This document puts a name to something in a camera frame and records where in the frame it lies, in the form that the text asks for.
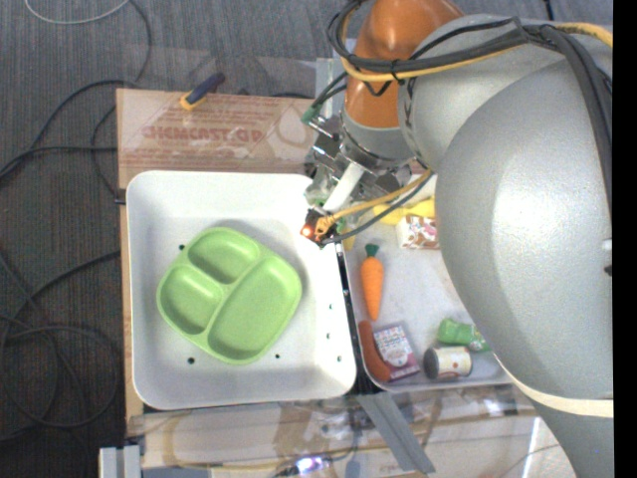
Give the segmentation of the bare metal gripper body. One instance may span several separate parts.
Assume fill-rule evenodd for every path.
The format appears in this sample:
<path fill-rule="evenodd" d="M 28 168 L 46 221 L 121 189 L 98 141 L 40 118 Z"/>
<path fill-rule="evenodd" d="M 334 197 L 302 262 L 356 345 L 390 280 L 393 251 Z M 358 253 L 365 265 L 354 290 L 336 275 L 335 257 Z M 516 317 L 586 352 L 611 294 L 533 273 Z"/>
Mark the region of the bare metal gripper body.
<path fill-rule="evenodd" d="M 311 126 L 317 137 L 306 156 L 311 190 L 329 195 L 353 164 L 362 168 L 352 196 L 381 196 L 407 185 L 414 158 L 398 127 L 372 127 L 348 115 L 320 118 Z"/>

